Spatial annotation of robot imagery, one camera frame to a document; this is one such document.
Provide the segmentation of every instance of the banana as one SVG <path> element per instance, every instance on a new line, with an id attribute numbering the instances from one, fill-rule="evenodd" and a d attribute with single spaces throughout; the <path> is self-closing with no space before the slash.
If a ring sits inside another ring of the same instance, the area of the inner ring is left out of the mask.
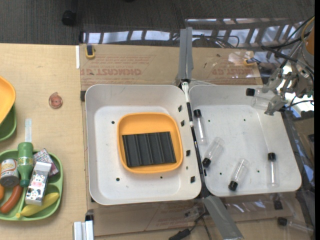
<path id="1" fill-rule="evenodd" d="M 34 215 L 52 205 L 55 201 L 58 200 L 59 196 L 60 194 L 58 192 L 46 194 L 43 198 L 43 203 L 41 206 L 35 204 L 28 204 L 22 209 L 21 212 L 18 212 L 15 216 L 17 218 L 20 218 L 21 216 L 28 217 Z"/>

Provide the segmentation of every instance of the black cap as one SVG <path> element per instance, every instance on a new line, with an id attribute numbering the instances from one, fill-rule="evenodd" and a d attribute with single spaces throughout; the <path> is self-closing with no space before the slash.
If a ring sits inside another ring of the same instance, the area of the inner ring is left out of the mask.
<path id="1" fill-rule="evenodd" d="M 203 165 L 203 167 L 205 167 L 205 168 L 209 167 L 210 163 L 211 163 L 211 160 L 210 160 L 209 158 L 205 158 L 205 159 L 203 159 L 203 161 L 202 161 L 202 165 Z"/>
<path id="2" fill-rule="evenodd" d="M 276 154 L 273 152 L 268 153 L 268 161 L 276 161 Z"/>
<path id="3" fill-rule="evenodd" d="M 199 118 L 201 117 L 201 110 L 200 109 L 196 109 L 193 111 L 193 114 L 195 117 Z"/>
<path id="4" fill-rule="evenodd" d="M 229 184 L 229 189 L 232 190 L 232 191 L 236 191 L 237 187 L 238 187 L 238 183 L 236 183 L 235 181 L 230 181 L 230 184 Z"/>
<path id="5" fill-rule="evenodd" d="M 252 88 L 247 88 L 245 91 L 245 95 L 247 96 L 254 96 L 255 93 L 256 93 L 255 89 L 252 89 Z"/>
<path id="6" fill-rule="evenodd" d="M 278 225 L 281 225 L 281 226 L 286 226 L 288 223 L 288 220 L 284 217 L 279 217 L 278 218 Z"/>

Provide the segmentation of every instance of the white cap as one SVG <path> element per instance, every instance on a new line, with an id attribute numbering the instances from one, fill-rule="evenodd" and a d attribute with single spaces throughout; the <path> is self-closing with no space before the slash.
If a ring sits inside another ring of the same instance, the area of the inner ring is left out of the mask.
<path id="1" fill-rule="evenodd" d="M 42 172 L 50 172 L 51 163 L 37 161 L 34 166 L 34 169 L 37 171 L 42 171 Z"/>

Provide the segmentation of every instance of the white tray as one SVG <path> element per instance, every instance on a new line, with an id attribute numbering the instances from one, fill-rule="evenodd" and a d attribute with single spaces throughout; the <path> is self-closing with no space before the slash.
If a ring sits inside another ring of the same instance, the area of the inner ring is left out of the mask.
<path id="1" fill-rule="evenodd" d="M 192 110 L 200 109 L 210 140 L 224 140 L 224 153 L 206 168 L 205 184 L 215 196 L 291 192 L 301 185 L 301 174 L 279 112 L 273 116 L 250 106 L 247 88 L 257 86 L 196 85 L 189 91 Z M 200 146 L 203 159 L 206 146 Z M 279 187 L 267 187 L 267 154 L 276 154 Z M 250 162 L 249 174 L 236 191 L 228 189 L 239 158 Z"/>
<path id="2" fill-rule="evenodd" d="M 91 197 L 101 205 L 194 199 L 201 190 L 196 151 L 184 93 L 173 85 L 91 86 L 85 94 L 88 174 Z M 130 113 L 169 114 L 179 127 L 183 161 L 175 170 L 136 174 L 121 164 L 117 123 Z"/>

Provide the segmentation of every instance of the can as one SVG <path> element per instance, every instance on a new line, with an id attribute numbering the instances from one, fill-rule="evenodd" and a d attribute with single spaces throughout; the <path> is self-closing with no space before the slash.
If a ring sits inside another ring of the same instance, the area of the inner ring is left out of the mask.
<path id="1" fill-rule="evenodd" d="M 19 184 L 17 160 L 6 159 L 1 163 L 0 184 L 5 188 L 13 188 Z"/>

